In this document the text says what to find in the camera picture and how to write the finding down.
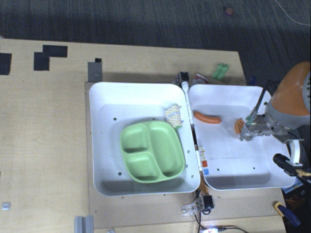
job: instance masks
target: blue handle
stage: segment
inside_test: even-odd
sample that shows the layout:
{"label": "blue handle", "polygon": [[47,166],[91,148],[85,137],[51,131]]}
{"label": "blue handle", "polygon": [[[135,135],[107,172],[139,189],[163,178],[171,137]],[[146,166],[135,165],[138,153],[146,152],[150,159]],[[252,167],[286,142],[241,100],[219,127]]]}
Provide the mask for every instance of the blue handle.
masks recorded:
{"label": "blue handle", "polygon": [[294,227],[298,227],[301,224],[296,215],[283,205],[279,205],[278,209],[284,214],[284,216],[292,223]]}

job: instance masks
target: light wood surface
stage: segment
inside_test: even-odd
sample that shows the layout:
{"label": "light wood surface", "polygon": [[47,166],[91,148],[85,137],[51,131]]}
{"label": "light wood surface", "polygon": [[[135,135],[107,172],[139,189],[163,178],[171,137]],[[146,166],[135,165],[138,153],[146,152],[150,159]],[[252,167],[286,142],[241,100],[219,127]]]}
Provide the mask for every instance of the light wood surface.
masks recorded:
{"label": "light wood surface", "polygon": [[[68,57],[51,58],[50,71],[33,71],[34,52],[41,52],[43,44],[68,46]],[[229,64],[223,83],[245,84],[236,52],[9,39],[0,40],[0,52],[13,54],[10,75],[0,76],[0,203],[12,204],[11,210],[0,211],[4,233],[73,232],[75,216],[95,214],[88,204],[85,110],[87,63],[94,58],[102,58],[105,81],[170,83],[180,71],[210,78],[223,62]],[[272,208],[273,201],[284,202],[280,189],[211,194],[216,208],[203,220],[235,224],[252,233],[285,232]],[[117,233],[196,231],[196,223],[185,222],[193,218],[179,213],[180,204],[190,202],[192,194],[148,199],[106,201],[105,210],[119,213],[108,213],[105,224],[97,226],[157,224],[117,228]],[[122,209],[124,201],[132,210]],[[262,225],[263,220],[269,223]]]}

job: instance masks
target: light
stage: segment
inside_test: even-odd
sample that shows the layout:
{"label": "light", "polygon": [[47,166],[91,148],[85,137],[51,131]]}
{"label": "light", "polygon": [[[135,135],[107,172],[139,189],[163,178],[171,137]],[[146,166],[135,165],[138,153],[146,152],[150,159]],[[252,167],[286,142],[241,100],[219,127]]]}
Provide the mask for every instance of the light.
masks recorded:
{"label": "light", "polygon": [[217,228],[209,228],[206,230],[202,230],[201,233],[218,233],[218,229]]}

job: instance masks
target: green plate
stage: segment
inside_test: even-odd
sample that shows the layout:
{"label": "green plate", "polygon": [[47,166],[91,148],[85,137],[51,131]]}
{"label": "green plate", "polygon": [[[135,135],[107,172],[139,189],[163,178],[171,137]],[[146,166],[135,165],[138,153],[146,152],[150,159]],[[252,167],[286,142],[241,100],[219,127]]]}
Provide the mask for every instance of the green plate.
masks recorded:
{"label": "green plate", "polygon": [[185,169],[178,135],[167,122],[148,121],[126,127],[120,146],[128,173],[139,183],[173,179]]}

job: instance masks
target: divided green plate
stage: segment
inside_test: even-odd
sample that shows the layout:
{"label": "divided green plate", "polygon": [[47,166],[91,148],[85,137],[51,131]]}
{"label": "divided green plate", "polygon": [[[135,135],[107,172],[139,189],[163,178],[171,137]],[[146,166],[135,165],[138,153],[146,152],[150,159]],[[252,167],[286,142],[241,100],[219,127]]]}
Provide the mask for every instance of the divided green plate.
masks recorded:
{"label": "divided green plate", "polygon": [[170,180],[185,169],[178,135],[167,122],[148,121],[126,127],[120,146],[128,173],[139,183]]}

